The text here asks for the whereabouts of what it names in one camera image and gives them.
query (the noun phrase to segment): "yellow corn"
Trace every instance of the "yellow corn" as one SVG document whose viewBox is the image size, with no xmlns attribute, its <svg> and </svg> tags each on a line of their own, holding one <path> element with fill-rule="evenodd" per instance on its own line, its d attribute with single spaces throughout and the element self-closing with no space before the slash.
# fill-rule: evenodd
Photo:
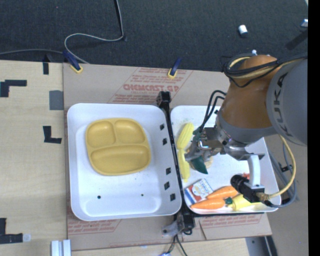
<svg viewBox="0 0 320 256">
<path fill-rule="evenodd" d="M 178 163 L 182 179 L 186 183 L 190 177 L 190 165 L 185 159 L 185 153 L 183 149 L 178 151 Z"/>
<path fill-rule="evenodd" d="M 176 147 L 178 150 L 184 150 L 186 148 L 189 141 L 191 140 L 194 129 L 195 127 L 192 122 L 188 122 L 184 125 L 180 133 L 180 136 L 176 142 Z"/>
</svg>

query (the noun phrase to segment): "yellow plate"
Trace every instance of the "yellow plate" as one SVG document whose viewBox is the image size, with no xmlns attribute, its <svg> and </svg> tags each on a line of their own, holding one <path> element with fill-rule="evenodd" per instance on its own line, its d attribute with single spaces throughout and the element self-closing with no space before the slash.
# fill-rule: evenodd
<svg viewBox="0 0 320 256">
<path fill-rule="evenodd" d="M 102 175 L 136 173 L 151 161 L 148 138 L 133 119 L 110 118 L 90 123 L 85 144 L 91 166 Z"/>
</svg>

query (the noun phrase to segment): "blue clamp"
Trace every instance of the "blue clamp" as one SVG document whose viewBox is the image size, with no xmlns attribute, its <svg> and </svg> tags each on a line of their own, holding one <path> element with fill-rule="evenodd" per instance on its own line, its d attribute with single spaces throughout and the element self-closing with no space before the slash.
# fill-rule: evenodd
<svg viewBox="0 0 320 256">
<path fill-rule="evenodd" d="M 70 52 L 64 50 L 62 53 L 63 56 L 68 60 L 68 62 L 70 62 L 70 68 L 72 68 L 77 74 L 80 74 L 84 70 L 84 68 L 79 65 L 76 58 Z"/>
<path fill-rule="evenodd" d="M 169 69 L 168 78 L 174 79 L 177 76 L 177 73 L 178 73 L 177 69 L 178 69 L 178 66 L 180 65 L 181 60 L 182 60 L 182 58 L 180 58 L 180 57 L 177 58 L 177 60 L 173 64 L 172 68 Z"/>
</svg>

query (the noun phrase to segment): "white cable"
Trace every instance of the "white cable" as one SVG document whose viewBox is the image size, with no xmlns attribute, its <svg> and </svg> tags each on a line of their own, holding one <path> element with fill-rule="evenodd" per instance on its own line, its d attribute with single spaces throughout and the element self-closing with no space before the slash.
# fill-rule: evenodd
<svg viewBox="0 0 320 256">
<path fill-rule="evenodd" d="M 83 63 L 87 63 L 87 64 L 90 64 L 89 62 L 85 61 L 84 59 L 78 57 L 77 55 L 75 55 L 67 46 L 67 41 L 68 39 L 70 39 L 71 37 L 74 37 L 74 36 L 84 36 L 84 37 L 89 37 L 89 38 L 93 38 L 93 39 L 97 39 L 97 40 L 101 40 L 101 41 L 104 41 L 104 42 L 117 42 L 117 41 L 120 41 L 121 39 L 124 38 L 124 29 L 123 29 L 123 25 L 122 25 L 122 16 L 121 16 L 121 12 L 120 12 L 120 8 L 119 8 L 119 2 L 118 0 L 115 0 L 116 2 L 116 8 L 117 8 L 117 11 L 118 11 L 118 14 L 119 14 L 119 23 L 120 23 L 120 29 L 121 29 L 121 36 L 117 39 L 105 39 L 105 38 L 101 38 L 101 37 L 98 37 L 98 36 L 94 36 L 94 35 L 90 35 L 90 34 L 84 34 L 84 33 L 74 33 L 74 34 L 70 34 L 68 35 L 65 40 L 64 40 L 64 47 L 66 48 L 66 50 L 71 53 L 78 61 L 81 61 Z"/>
</svg>

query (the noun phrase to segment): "wooden surface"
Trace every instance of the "wooden surface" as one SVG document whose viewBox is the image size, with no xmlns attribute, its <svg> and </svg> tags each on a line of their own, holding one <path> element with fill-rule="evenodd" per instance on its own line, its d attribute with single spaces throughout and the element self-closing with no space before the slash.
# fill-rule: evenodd
<svg viewBox="0 0 320 256">
<path fill-rule="evenodd" d="M 0 97 L 0 218 L 7 234 L 31 234 L 31 241 L 0 244 L 0 255 L 47 256 L 50 243 L 67 238 L 64 112 L 50 110 L 49 91 L 63 91 L 62 64 L 0 61 L 0 82 L 27 80 Z M 51 126 L 61 144 L 45 143 L 43 126 Z M 190 256 L 248 256 L 244 238 L 186 242 Z M 169 245 L 74 251 L 74 256 L 160 255 Z M 172 256 L 183 255 L 177 245 Z"/>
</svg>

